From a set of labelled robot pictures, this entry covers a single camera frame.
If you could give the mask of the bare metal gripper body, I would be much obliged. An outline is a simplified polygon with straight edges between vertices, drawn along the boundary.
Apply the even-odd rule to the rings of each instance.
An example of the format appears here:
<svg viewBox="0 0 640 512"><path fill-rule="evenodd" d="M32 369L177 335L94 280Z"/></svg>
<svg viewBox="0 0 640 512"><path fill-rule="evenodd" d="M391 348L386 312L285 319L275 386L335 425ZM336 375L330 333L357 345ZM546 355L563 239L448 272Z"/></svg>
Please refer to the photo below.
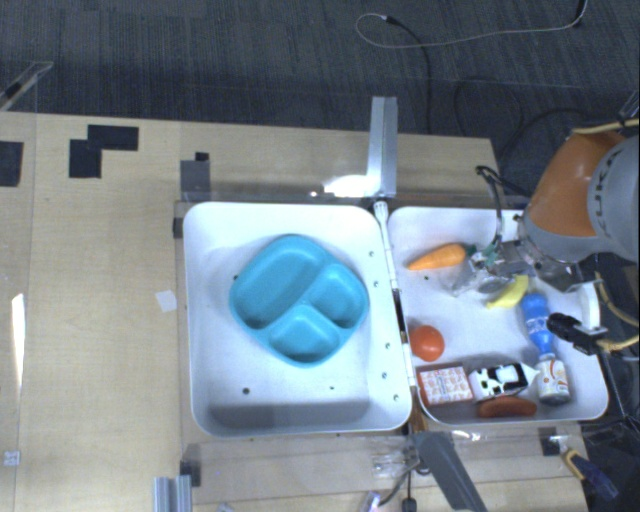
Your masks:
<svg viewBox="0 0 640 512"><path fill-rule="evenodd" d="M509 278L536 277L562 293L574 291L583 284L583 274L576 263L546 256L528 240L501 242L492 260L492 273Z"/></svg>

